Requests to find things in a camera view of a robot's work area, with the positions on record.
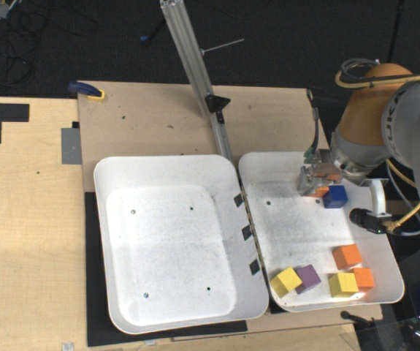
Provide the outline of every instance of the blue block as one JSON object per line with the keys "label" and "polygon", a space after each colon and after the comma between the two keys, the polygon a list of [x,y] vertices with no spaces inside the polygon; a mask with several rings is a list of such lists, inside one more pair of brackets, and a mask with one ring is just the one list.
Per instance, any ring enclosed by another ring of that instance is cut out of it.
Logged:
{"label": "blue block", "polygon": [[328,186],[328,190],[323,196],[325,208],[342,208],[348,202],[344,186]]}

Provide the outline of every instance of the yellow block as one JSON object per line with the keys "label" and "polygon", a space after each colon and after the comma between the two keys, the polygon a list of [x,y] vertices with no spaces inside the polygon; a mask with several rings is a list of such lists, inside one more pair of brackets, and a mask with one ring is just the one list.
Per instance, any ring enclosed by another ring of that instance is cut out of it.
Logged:
{"label": "yellow block", "polygon": [[336,273],[328,283],[333,298],[349,298],[359,291],[354,273]]}
{"label": "yellow block", "polygon": [[279,273],[270,281],[270,285],[280,298],[302,284],[302,280],[292,267]]}

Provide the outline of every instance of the wooden board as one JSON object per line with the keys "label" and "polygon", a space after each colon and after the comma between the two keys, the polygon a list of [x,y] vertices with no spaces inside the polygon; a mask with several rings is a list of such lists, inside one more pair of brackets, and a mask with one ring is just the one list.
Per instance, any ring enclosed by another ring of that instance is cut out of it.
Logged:
{"label": "wooden board", "polygon": [[[218,153],[190,85],[88,83],[106,97],[78,97],[86,192],[94,192],[94,168],[108,156]],[[312,144],[315,125],[303,88],[215,86],[214,92],[231,99],[224,118],[236,166],[248,152],[305,151]],[[327,147],[322,128],[319,145]]]}
{"label": "wooden board", "polygon": [[[65,342],[72,342],[75,351],[143,346],[143,342],[86,345],[82,168],[61,164],[61,128],[78,120],[77,101],[0,98],[0,102],[30,104],[29,122],[2,125],[0,350],[59,351]],[[348,310],[368,320],[381,319],[379,305]],[[351,324],[330,310],[267,314],[249,320],[249,332],[239,336],[160,339],[157,343],[159,350],[259,350],[260,344],[266,344],[267,350],[282,350],[291,339],[298,350],[318,350],[320,344],[327,344],[325,339],[331,339],[334,342],[323,349],[342,350],[338,334],[351,333],[353,327],[334,325],[338,323]],[[333,326],[317,328],[323,325]]]}

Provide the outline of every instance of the metal bar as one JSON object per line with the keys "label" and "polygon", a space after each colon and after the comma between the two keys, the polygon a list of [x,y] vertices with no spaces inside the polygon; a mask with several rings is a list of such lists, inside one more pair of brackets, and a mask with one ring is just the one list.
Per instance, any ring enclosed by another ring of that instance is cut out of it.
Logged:
{"label": "metal bar", "polygon": [[183,0],[161,0],[160,5],[188,80],[198,99],[202,115],[210,117],[219,154],[233,162],[226,126],[224,123],[218,122],[216,114],[210,113],[205,101],[207,95],[214,95],[213,86],[203,62],[186,6]]}

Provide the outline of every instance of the empty white tray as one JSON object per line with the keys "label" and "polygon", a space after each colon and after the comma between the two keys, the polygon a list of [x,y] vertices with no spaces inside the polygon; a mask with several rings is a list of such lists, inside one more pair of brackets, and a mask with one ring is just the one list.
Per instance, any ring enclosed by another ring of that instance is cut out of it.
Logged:
{"label": "empty white tray", "polygon": [[[322,200],[297,193],[303,161],[302,152],[264,152],[246,154],[239,162],[268,279],[289,266],[296,269],[309,264],[321,279],[310,291],[297,294],[293,290],[282,298],[270,288],[272,298],[290,312],[397,302],[404,283],[388,238],[349,221],[351,209],[372,209],[370,190],[343,181],[348,202],[339,209],[326,209]],[[339,272],[332,251],[353,243],[363,259],[357,266],[372,270],[375,287],[366,295],[332,298],[328,278]]]}
{"label": "empty white tray", "polygon": [[94,180],[109,312],[119,330],[148,333],[266,311],[267,286],[261,270],[251,270],[258,255],[243,233],[249,221],[229,160],[109,157]]}

